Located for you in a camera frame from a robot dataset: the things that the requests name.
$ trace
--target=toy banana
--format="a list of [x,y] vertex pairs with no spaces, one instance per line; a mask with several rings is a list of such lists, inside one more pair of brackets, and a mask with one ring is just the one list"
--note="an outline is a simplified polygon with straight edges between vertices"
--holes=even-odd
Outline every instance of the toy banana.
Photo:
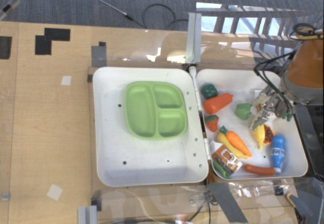
[[257,126],[256,130],[253,130],[253,137],[259,144],[259,149],[262,150],[263,149],[262,144],[265,139],[265,130],[263,124]]
[[217,135],[217,142],[224,144],[227,149],[232,152],[237,158],[248,158],[248,156],[244,155],[240,150],[236,149],[231,145],[231,143],[227,140],[225,134],[219,132]]

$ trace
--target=toy sausage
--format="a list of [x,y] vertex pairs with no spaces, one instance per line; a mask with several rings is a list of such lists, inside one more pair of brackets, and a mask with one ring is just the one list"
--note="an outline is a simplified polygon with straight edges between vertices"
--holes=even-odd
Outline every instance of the toy sausage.
[[246,172],[260,174],[260,175],[274,175],[275,170],[272,167],[259,167],[254,165],[246,164],[244,165],[244,170]]

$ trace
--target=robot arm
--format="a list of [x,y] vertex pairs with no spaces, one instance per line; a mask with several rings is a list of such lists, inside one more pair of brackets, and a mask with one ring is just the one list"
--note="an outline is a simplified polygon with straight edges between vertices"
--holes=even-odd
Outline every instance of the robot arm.
[[295,38],[303,40],[293,57],[283,66],[279,87],[274,86],[266,77],[259,73],[258,68],[264,68],[270,62],[284,56],[262,62],[255,67],[255,72],[268,85],[253,101],[258,113],[253,118],[250,128],[256,129],[269,121],[275,115],[290,121],[294,114],[292,103],[323,104],[323,34],[308,24],[298,24],[294,27]]

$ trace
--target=blue toy bottle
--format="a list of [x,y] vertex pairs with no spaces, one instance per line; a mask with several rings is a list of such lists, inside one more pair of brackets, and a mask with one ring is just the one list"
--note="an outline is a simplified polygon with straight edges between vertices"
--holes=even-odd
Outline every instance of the blue toy bottle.
[[271,160],[276,174],[281,173],[281,163],[285,158],[285,138],[280,135],[271,139]]

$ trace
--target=wooden table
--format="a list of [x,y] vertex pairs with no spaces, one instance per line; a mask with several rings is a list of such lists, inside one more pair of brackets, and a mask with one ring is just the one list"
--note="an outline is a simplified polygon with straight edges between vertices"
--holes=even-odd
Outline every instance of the wooden table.
[[[52,41],[52,55],[35,55],[35,36],[44,35],[46,27],[70,29],[70,41]],[[106,42],[110,66],[177,68],[181,65],[170,60],[184,55],[186,33],[0,22],[0,36],[12,37],[10,59],[0,60],[0,192],[11,193],[9,201],[0,201],[0,222],[77,223],[77,208],[89,206],[95,191],[87,82],[91,46]],[[248,43],[249,39],[204,34],[201,58],[206,66],[237,68],[239,64],[251,69],[254,54],[229,52],[226,46],[234,42]],[[161,54],[156,56],[159,48]],[[148,61],[147,55],[155,56],[155,62]],[[71,77],[70,85],[62,85],[64,76]],[[293,181],[285,181],[286,191],[294,191]],[[52,184],[63,190],[58,200],[47,196]],[[253,182],[241,185],[249,191],[258,186]],[[101,189],[99,223],[146,215],[165,218],[166,212],[186,215],[196,210],[190,208],[188,195],[193,193],[187,186]],[[235,198],[250,223],[297,223],[285,198],[273,194],[269,186],[259,195]],[[212,223],[216,220],[226,222],[219,206],[212,207]],[[207,222],[205,207],[195,223]]]

